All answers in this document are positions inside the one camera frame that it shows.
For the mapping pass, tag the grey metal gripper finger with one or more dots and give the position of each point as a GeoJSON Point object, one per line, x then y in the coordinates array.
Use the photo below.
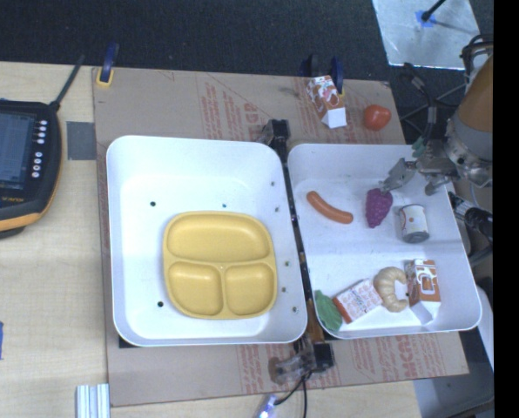
{"type": "Point", "coordinates": [435, 184]}
{"type": "Point", "coordinates": [398, 176]}

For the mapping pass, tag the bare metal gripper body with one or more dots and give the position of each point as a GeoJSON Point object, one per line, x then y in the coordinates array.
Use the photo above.
{"type": "Point", "coordinates": [442, 163]}

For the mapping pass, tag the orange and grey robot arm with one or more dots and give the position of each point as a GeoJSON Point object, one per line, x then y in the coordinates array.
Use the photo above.
{"type": "Point", "coordinates": [475, 107]}

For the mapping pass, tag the purple grapes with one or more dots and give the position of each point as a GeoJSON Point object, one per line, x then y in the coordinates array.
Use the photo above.
{"type": "Point", "coordinates": [378, 209]}

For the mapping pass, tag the white small can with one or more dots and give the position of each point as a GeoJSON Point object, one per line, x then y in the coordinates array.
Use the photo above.
{"type": "Point", "coordinates": [412, 222]}

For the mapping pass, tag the red tomato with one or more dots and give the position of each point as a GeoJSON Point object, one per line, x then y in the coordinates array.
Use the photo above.
{"type": "Point", "coordinates": [377, 117]}

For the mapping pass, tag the orange sausage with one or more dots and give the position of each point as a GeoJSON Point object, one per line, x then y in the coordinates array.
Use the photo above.
{"type": "Point", "coordinates": [329, 210]}

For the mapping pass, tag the white plastic tray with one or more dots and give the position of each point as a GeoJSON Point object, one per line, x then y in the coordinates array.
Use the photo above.
{"type": "Point", "coordinates": [355, 251]}
{"type": "Point", "coordinates": [146, 242]}

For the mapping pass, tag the orange and white carton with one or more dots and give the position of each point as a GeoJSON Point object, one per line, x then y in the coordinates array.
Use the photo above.
{"type": "Point", "coordinates": [424, 290]}
{"type": "Point", "coordinates": [328, 100]}

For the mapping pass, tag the beige croissant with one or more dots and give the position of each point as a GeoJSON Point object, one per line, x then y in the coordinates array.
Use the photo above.
{"type": "Point", "coordinates": [388, 290]}

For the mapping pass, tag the thin black rod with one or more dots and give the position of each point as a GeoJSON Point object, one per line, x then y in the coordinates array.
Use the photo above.
{"type": "Point", "coordinates": [295, 229]}

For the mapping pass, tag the orange and white packet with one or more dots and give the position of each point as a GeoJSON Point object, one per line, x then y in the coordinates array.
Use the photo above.
{"type": "Point", "coordinates": [357, 301]}

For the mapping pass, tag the green lettuce leaf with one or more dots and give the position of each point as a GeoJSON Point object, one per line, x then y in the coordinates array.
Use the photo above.
{"type": "Point", "coordinates": [328, 312]}

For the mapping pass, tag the yellow divided plate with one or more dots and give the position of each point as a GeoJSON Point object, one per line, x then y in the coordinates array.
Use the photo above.
{"type": "Point", "coordinates": [219, 259]}

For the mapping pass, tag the brown cardboard board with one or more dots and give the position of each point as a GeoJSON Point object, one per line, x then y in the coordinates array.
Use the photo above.
{"type": "Point", "coordinates": [190, 98]}

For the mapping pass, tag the black cylinder on white bracket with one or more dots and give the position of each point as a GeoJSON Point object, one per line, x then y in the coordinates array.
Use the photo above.
{"type": "Point", "coordinates": [477, 218]}

